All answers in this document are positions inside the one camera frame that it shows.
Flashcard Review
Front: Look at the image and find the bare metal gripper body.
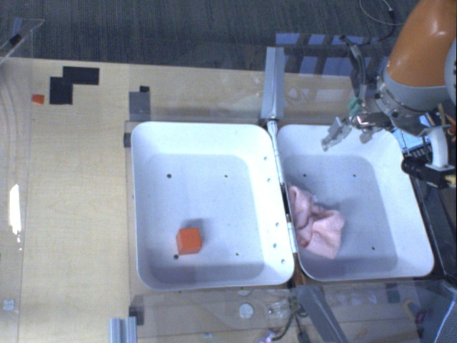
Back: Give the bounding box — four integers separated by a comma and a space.
351, 79, 431, 136

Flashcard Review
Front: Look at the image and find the white plastic tray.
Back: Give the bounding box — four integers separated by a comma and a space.
130, 120, 296, 292
276, 123, 436, 283

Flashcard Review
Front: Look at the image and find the pink cloth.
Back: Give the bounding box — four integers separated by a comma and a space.
288, 184, 347, 261

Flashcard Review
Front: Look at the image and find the pale wood board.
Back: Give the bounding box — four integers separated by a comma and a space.
126, 61, 444, 343

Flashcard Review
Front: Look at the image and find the orange cube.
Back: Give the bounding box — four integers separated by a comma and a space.
175, 227, 204, 257

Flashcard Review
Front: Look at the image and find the black cylinder on white bracket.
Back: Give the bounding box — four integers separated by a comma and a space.
401, 124, 451, 189

